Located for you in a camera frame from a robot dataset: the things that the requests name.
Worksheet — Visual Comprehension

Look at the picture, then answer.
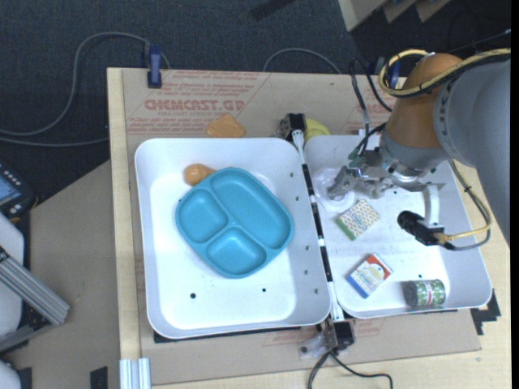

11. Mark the blue divided plate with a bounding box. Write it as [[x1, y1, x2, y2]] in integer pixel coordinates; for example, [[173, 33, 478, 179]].
[[174, 166, 295, 280]]

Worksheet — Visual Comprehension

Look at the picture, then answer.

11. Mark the orange toy bread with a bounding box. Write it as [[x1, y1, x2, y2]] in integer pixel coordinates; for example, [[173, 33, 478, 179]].
[[205, 113, 247, 139]]

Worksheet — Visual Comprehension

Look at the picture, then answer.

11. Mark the yellow banana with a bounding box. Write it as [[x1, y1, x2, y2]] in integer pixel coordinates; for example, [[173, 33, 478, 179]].
[[303, 118, 331, 142]]

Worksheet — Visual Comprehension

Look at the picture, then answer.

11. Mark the black cylinder on white bracket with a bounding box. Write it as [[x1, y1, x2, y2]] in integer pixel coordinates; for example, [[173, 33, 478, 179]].
[[397, 182, 448, 247]]

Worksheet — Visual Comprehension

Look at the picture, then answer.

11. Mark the red and blue carton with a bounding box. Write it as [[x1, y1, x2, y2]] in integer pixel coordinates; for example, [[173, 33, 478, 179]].
[[345, 252, 394, 299]]

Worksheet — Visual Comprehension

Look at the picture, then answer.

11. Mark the white plastic tray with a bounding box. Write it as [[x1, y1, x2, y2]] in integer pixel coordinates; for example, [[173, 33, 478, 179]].
[[134, 136, 333, 340], [303, 134, 494, 320]]

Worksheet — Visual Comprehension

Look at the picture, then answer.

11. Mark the green small can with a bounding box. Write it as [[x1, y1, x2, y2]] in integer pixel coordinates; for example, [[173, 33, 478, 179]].
[[401, 278, 448, 310]]

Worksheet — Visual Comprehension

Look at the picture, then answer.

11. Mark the orange toy food piece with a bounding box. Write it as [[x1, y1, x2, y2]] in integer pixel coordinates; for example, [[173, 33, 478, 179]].
[[183, 163, 217, 187]]

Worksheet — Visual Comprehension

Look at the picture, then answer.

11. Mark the green and white patterned carton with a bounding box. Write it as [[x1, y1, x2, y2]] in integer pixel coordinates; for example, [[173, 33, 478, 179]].
[[335, 198, 382, 242]]

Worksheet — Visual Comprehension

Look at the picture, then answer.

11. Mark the brown cardboard board red print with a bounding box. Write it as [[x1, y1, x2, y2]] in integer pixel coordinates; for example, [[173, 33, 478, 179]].
[[121, 69, 483, 387]]

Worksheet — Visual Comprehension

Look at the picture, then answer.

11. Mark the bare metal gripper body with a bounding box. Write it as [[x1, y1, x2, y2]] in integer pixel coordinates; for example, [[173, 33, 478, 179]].
[[349, 151, 438, 192]]

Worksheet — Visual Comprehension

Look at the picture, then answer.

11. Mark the thin black and white rod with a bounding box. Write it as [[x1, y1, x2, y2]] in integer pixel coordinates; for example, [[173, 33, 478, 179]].
[[292, 129, 345, 322]]

